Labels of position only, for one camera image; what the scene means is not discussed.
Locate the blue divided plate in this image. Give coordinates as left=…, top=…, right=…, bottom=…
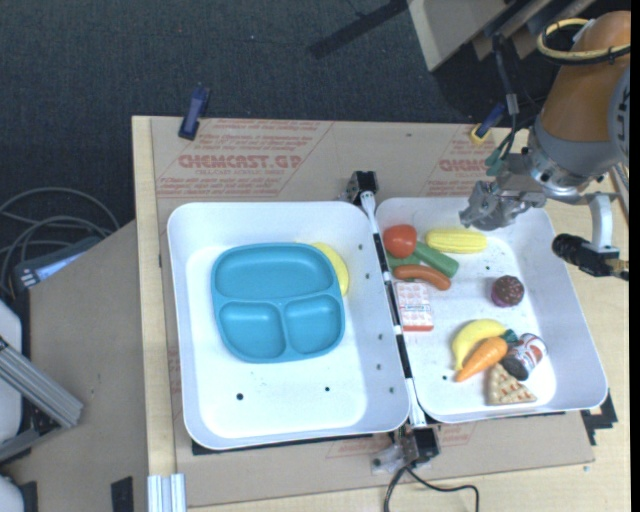
left=209, top=242, right=347, bottom=364

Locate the red and white carton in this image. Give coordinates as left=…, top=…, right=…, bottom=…
left=393, top=281, right=435, bottom=333

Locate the orange toy sausage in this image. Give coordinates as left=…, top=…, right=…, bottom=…
left=393, top=264, right=452, bottom=292

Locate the yellow toy lemon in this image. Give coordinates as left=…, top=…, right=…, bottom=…
left=309, top=242, right=350, bottom=297

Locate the yellow toy corn cob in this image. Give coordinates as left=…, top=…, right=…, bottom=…
left=424, top=227, right=489, bottom=255

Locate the red and white can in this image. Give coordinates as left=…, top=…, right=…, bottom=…
left=506, top=333, right=549, bottom=370

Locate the white plastic tray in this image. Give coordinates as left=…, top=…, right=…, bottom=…
left=166, top=200, right=412, bottom=451
left=374, top=196, right=610, bottom=424

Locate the brown cardboard board red print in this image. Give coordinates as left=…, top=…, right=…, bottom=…
left=149, top=117, right=597, bottom=509

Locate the yellow banana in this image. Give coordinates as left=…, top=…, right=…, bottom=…
left=451, top=319, right=509, bottom=372

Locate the green toy cucumber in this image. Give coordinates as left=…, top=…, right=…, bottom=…
left=412, top=241, right=460, bottom=280

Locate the red toy tomato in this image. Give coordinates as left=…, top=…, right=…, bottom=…
left=382, top=224, right=419, bottom=260

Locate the black cylinder on white bracket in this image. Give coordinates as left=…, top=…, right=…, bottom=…
left=551, top=192, right=630, bottom=282

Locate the dark brown biscuit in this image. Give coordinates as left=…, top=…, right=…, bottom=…
left=500, top=353, right=532, bottom=382

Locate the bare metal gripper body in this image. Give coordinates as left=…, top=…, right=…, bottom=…
left=491, top=152, right=602, bottom=209

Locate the orange carrot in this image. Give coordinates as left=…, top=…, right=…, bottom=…
left=454, top=329, right=519, bottom=384

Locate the toy pizza slice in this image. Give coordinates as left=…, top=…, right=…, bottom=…
left=483, top=363, right=538, bottom=407

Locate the thin black and white rod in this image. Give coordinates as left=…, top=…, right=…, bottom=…
left=360, top=190, right=427, bottom=427

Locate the brown toy doughnut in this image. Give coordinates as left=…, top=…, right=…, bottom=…
left=490, top=275, right=526, bottom=309

